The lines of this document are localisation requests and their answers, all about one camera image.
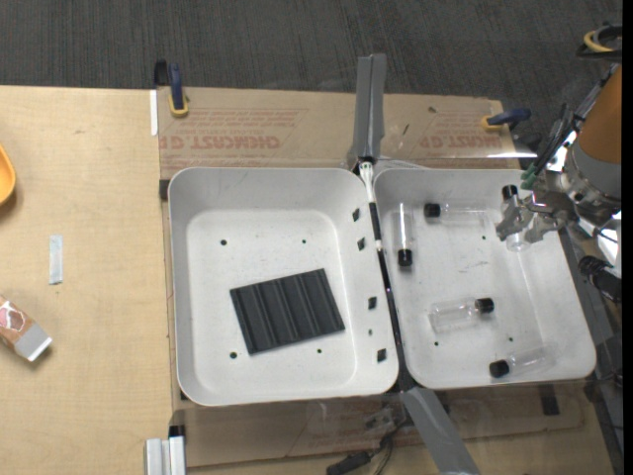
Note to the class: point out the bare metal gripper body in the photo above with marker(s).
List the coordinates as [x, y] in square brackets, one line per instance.
[569, 205]

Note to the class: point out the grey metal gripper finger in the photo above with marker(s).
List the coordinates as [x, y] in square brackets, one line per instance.
[540, 229]
[509, 221]

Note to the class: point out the clear bottle with black cap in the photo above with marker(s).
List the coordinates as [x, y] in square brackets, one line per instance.
[519, 362]
[455, 314]
[403, 235]
[517, 243]
[457, 214]

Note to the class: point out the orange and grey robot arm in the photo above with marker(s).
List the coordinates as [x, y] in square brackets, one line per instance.
[604, 117]

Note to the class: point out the white plastic tray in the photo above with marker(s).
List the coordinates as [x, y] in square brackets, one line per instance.
[277, 206]
[475, 270]

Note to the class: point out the thin black and white rod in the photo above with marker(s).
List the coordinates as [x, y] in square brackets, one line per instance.
[377, 225]

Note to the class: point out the brown cardboard board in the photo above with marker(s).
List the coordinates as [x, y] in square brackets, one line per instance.
[297, 117]

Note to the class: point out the black ribbed panel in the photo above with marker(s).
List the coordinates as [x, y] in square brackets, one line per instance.
[287, 311]

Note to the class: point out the brown and grey carton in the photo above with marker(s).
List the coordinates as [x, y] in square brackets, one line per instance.
[22, 332]

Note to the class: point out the orange plate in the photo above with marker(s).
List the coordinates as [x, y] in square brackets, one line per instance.
[5, 176]

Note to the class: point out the black cylinder on white bracket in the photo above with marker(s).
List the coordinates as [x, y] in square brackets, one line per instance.
[604, 277]

